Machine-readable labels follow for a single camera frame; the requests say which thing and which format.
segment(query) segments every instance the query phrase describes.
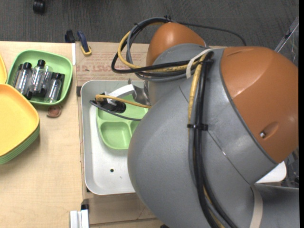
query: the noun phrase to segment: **small glass bottle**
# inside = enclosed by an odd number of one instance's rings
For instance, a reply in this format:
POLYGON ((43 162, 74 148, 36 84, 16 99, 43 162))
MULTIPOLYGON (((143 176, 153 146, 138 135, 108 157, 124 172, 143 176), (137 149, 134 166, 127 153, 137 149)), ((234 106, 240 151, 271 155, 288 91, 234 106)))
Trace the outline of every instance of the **small glass bottle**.
POLYGON ((22 69, 22 63, 18 66, 18 68, 17 68, 17 71, 16 71, 16 73, 15 73, 15 77, 14 77, 14 81, 13 81, 13 83, 11 84, 13 87, 15 87, 16 86, 16 82, 17 82, 17 78, 18 78, 18 75, 19 75, 19 73, 20 73, 20 71, 21 71, 21 69, 22 69))
POLYGON ((53 69, 50 66, 45 66, 45 74, 43 77, 43 80, 41 81, 41 93, 45 96, 46 91, 48 89, 49 86, 49 82, 52 79, 52 75, 53 75, 53 69))
POLYGON ((40 93, 42 88, 42 82, 45 75, 45 69, 44 65, 46 62, 42 59, 40 59, 37 63, 37 65, 34 67, 31 85, 29 87, 29 90, 33 93, 40 93))
POLYGON ((49 83, 45 101, 48 103, 53 103, 57 101, 60 88, 61 88, 61 74, 56 73, 54 78, 52 78, 49 83))
POLYGON ((29 90, 29 85, 32 78, 32 65, 24 63, 18 74, 15 88, 23 95, 26 95, 29 90))

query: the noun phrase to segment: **black clip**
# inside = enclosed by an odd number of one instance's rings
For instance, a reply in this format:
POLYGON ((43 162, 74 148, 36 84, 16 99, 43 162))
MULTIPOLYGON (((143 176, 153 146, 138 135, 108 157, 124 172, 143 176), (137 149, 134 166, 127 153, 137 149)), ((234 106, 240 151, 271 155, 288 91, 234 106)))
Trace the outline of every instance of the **black clip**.
POLYGON ((198 129, 201 131, 208 131, 208 125, 207 124, 187 124, 188 128, 192 129, 198 129))
POLYGON ((75 43, 75 37, 73 35, 73 31, 68 29, 65 34, 65 40, 67 43, 75 43))

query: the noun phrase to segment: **white tray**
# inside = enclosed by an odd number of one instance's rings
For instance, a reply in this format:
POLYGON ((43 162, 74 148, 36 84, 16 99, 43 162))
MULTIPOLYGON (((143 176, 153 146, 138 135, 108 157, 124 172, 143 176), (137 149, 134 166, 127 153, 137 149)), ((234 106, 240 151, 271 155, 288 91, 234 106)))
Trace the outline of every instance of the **white tray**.
MULTIPOLYGON (((143 87, 142 81, 133 83, 143 87)), ((81 88, 85 184, 97 195, 135 193, 127 167, 128 150, 111 149, 103 143, 97 128, 96 107, 90 104, 96 94, 112 92, 127 84, 127 81, 92 80, 81 88)))

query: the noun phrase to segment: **bottle cap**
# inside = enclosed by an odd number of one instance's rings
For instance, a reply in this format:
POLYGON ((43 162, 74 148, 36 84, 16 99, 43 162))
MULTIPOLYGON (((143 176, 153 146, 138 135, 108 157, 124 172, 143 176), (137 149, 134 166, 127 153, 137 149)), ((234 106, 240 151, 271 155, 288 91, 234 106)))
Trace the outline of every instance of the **bottle cap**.
POLYGON ((54 78, 61 79, 61 73, 55 73, 54 78))
POLYGON ((41 93, 41 95, 42 95, 43 97, 46 96, 47 90, 46 90, 46 86, 45 86, 45 85, 42 86, 40 93, 41 93))
POLYGON ((44 67, 45 64, 46 64, 45 60, 42 60, 42 59, 38 60, 38 62, 37 62, 37 66, 39 66, 39 67, 44 67))
POLYGON ((28 68, 31 68, 32 67, 32 65, 30 64, 30 63, 24 63, 23 64, 23 69, 28 69, 28 68))
POLYGON ((32 98, 32 96, 33 96, 33 92, 28 91, 28 92, 26 93, 26 95, 25 95, 25 98, 27 98, 28 100, 30 100, 30 99, 32 98))

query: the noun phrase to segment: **green bowl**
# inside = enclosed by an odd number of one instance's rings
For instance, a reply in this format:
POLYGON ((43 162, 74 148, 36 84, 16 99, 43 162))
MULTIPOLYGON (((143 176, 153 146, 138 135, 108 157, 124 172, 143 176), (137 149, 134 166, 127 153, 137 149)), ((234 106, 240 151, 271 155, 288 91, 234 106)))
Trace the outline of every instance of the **green bowl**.
MULTIPOLYGON (((128 95, 124 99, 133 101, 133 97, 128 95)), ((121 115, 131 118, 142 119, 147 113, 147 108, 126 104, 127 108, 121 115)), ((96 110, 97 125, 103 142, 110 148, 116 150, 126 150, 139 121, 126 120, 114 116, 105 111, 96 110)))
POLYGON ((61 97, 60 99, 52 103, 44 102, 44 99, 40 97, 32 97, 29 101, 37 105, 57 105, 65 99, 72 81, 73 65, 66 57, 40 50, 23 51, 17 55, 15 61, 13 62, 9 70, 7 84, 12 85, 16 71, 20 64, 29 62, 32 64, 33 67, 35 67, 38 60, 40 59, 45 60, 46 66, 51 66, 54 72, 65 75, 64 82, 61 86, 61 97))

